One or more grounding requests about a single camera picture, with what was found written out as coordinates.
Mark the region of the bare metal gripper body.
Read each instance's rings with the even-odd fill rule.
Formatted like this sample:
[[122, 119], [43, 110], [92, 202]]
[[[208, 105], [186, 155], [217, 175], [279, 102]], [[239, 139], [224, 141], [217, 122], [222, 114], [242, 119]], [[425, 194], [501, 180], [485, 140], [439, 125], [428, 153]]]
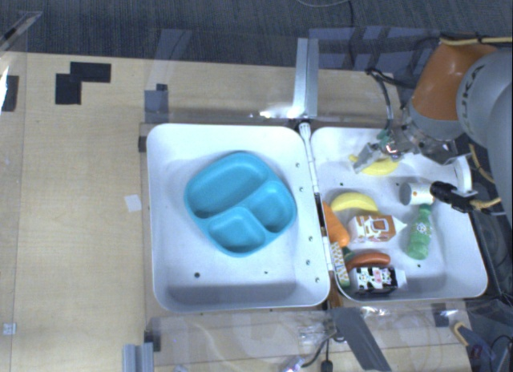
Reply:
[[385, 144], [397, 144], [403, 150], [403, 157], [406, 154], [419, 154], [437, 164], [449, 164], [458, 156], [453, 140], [432, 138], [413, 124], [383, 129], [377, 139], [381, 151]]

